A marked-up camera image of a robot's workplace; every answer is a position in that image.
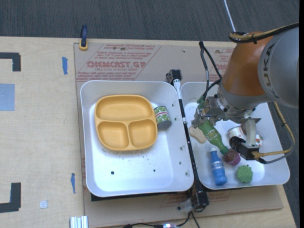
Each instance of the green and white can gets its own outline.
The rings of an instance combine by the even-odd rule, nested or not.
[[[158,130],[166,130],[168,127],[171,126],[172,122],[165,106],[161,105],[154,108],[154,113]]]

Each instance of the small light blue square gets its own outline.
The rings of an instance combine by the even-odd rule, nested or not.
[[[0,111],[15,110],[15,84],[0,84]]]

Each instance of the blue plastic bottle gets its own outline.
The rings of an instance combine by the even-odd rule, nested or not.
[[[214,182],[216,185],[223,185],[227,182],[223,161],[218,157],[217,149],[215,147],[210,148],[210,154]]]

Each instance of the white tray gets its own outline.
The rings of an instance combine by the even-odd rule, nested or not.
[[[191,121],[194,119],[194,114],[198,105],[197,100],[205,92],[205,88],[206,83],[200,82],[187,82],[181,87],[181,95],[188,127],[191,126]],[[217,85],[211,88],[208,95],[213,96],[216,94],[217,88]],[[267,103],[258,105],[256,110],[252,113],[251,117],[261,118],[261,120],[256,125],[256,133],[263,137],[263,143],[262,147],[260,148],[260,152],[281,151],[282,146],[279,141]],[[238,124],[230,120],[219,121],[215,125],[216,129],[222,136],[223,143],[228,148],[230,148],[228,130],[235,126],[238,126]],[[217,186],[213,181],[211,168],[209,165],[210,160],[208,150],[213,145],[208,141],[199,143],[192,136],[190,137],[190,141],[195,156],[195,163],[198,170],[199,180],[205,187],[209,189],[223,190],[254,186],[278,185],[284,184],[289,180],[290,171],[286,159],[282,159],[270,164],[261,164],[257,161],[246,161],[241,158],[240,163],[236,166],[224,163],[228,182],[225,185]],[[280,156],[282,155],[266,156],[263,158],[269,161]],[[253,171],[253,179],[248,184],[241,183],[236,177],[237,169],[242,165],[250,166],[251,170]]]
[[[96,102],[106,95],[135,94],[155,108],[167,107],[172,125],[158,131],[156,142],[135,151],[111,151],[95,130]],[[166,82],[88,81],[81,87],[86,184],[99,197],[178,192],[194,181],[181,110],[175,88]]]

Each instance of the bottle cap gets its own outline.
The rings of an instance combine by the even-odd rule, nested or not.
[[[217,151],[217,148],[216,147],[210,147],[209,152],[211,152],[211,151]]]

